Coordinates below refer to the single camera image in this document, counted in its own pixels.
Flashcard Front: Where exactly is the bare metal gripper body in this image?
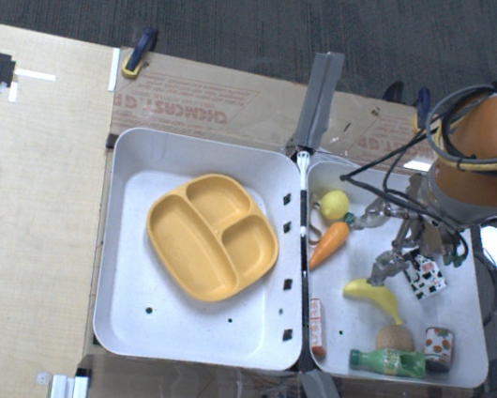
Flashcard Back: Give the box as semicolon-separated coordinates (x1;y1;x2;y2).
389;208;464;267

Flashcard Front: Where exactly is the yellow banana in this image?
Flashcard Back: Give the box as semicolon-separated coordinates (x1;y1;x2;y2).
338;274;411;328

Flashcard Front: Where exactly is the white carton with black spots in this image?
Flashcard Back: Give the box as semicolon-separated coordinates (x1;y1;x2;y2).
397;250;452;306

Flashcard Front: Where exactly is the yellow lemon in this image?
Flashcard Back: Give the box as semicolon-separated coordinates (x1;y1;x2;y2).
316;186;354;225

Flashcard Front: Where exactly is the orange carrot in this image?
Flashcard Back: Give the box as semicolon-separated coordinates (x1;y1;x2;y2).
307;207;358;278

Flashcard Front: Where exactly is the white plastic tray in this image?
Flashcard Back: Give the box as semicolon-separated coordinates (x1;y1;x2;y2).
272;156;497;398
78;123;336;388

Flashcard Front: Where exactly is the brown round bread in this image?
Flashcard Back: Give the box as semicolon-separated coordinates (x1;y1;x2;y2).
372;320;420;358

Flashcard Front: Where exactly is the orange and white carton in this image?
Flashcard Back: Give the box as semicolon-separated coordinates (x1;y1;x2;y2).
299;297;337;360

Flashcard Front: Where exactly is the green plastic bottle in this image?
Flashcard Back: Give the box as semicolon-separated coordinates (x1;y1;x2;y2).
346;338;430;383

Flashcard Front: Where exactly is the white can with orange print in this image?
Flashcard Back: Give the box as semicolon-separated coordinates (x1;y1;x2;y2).
417;324;459;376

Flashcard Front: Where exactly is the yellow divided plate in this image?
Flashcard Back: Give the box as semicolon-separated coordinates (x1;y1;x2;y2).
132;161;292;314

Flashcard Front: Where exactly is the brown cardboard board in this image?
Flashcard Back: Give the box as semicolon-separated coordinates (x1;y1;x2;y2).
59;45;497;398

